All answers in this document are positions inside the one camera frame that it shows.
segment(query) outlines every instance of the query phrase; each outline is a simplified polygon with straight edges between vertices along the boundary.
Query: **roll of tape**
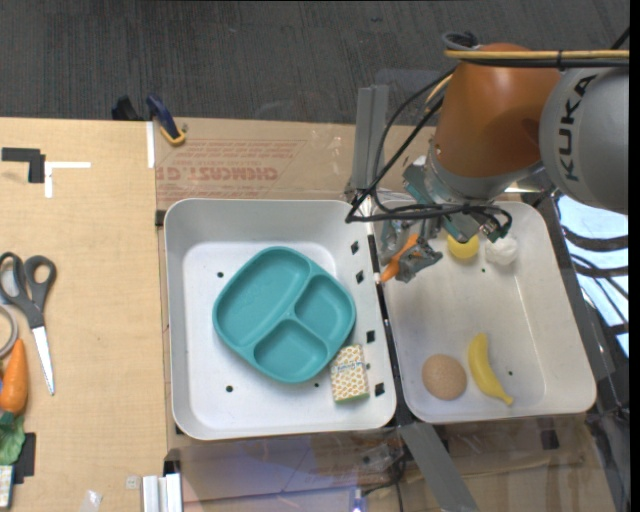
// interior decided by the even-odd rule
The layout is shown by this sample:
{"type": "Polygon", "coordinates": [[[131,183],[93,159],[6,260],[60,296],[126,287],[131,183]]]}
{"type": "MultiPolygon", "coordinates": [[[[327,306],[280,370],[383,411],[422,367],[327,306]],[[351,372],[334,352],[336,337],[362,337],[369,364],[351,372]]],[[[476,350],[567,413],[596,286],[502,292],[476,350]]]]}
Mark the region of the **roll of tape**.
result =
{"type": "Polygon", "coordinates": [[[2,304],[0,304],[0,315],[5,316],[9,320],[9,328],[11,329],[9,331],[9,339],[2,348],[0,348],[0,358],[2,358],[11,352],[11,349],[18,338],[18,322],[11,310],[5,308],[2,304]]]}

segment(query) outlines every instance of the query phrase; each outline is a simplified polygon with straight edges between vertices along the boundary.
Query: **brown round object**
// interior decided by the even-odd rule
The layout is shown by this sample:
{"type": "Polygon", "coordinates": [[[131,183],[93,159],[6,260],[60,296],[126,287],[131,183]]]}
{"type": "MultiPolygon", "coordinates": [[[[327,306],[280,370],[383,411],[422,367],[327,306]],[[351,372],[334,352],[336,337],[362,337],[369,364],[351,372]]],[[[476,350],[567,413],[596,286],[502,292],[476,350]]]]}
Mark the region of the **brown round object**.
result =
{"type": "Polygon", "coordinates": [[[436,398],[453,400],[467,389],[467,373],[455,358],[435,354],[422,366],[422,382],[436,398]]]}

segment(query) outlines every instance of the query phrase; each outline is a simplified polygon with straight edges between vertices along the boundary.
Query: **yellow banana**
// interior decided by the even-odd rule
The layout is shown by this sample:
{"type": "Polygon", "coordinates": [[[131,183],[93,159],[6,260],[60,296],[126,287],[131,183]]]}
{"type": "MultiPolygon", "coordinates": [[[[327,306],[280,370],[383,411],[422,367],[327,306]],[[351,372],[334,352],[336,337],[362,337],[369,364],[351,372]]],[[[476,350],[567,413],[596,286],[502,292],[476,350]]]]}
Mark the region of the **yellow banana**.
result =
{"type": "Polygon", "coordinates": [[[477,334],[469,343],[469,368],[473,380],[485,395],[500,398],[507,405],[513,403],[513,397],[507,395],[502,384],[489,363],[489,340],[484,333],[477,334]]]}

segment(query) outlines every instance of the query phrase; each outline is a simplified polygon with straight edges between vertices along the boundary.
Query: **teal plate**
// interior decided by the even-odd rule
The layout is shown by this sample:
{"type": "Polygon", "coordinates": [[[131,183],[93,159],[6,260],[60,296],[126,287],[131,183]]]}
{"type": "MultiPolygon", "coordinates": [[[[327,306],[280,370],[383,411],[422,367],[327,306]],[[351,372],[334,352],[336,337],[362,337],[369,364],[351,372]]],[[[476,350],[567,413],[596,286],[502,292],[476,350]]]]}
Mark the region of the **teal plate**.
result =
{"type": "Polygon", "coordinates": [[[222,341],[257,370],[291,384],[314,377],[331,361],[355,318],[347,290],[288,247],[256,254],[213,306],[222,341]]]}

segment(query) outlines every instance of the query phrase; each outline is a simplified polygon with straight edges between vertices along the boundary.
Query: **yellow ball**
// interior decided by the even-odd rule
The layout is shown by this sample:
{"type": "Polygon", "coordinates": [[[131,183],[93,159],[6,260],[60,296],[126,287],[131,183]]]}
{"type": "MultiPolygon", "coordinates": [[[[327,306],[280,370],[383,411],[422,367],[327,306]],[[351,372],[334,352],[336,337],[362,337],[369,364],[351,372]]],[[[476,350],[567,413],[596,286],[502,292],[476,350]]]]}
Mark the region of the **yellow ball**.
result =
{"type": "Polygon", "coordinates": [[[447,236],[447,247],[449,252],[456,258],[461,260],[468,260],[478,254],[480,249],[480,239],[478,235],[473,235],[466,244],[461,244],[451,235],[447,236]]]}

